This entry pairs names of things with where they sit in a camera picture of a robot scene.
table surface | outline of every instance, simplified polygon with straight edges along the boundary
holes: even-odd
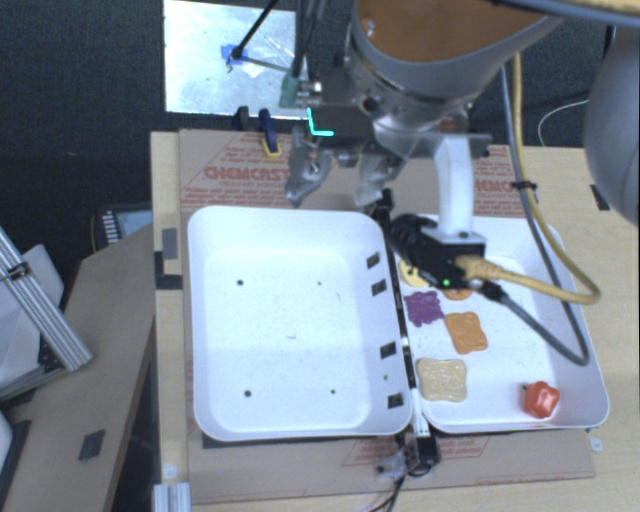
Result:
[[[594,452],[593,479],[430,489],[400,493],[394,511],[598,511],[631,510],[640,502],[640,413],[638,343],[638,230],[614,211],[600,211],[591,191],[584,152],[566,148],[526,148],[531,179],[539,184],[540,207],[562,237],[578,265],[600,286],[599,303],[585,308],[611,412],[589,437],[602,443]],[[155,247],[162,247],[166,226],[180,226],[178,136],[152,137]],[[181,262],[166,261],[165,272],[181,273]],[[157,294],[158,325],[182,330],[181,293]],[[171,332],[158,331],[161,461],[176,465],[175,478],[187,480],[184,418],[162,410],[184,408],[182,347],[172,345]],[[194,512],[366,511],[382,496],[348,495],[194,506]]]

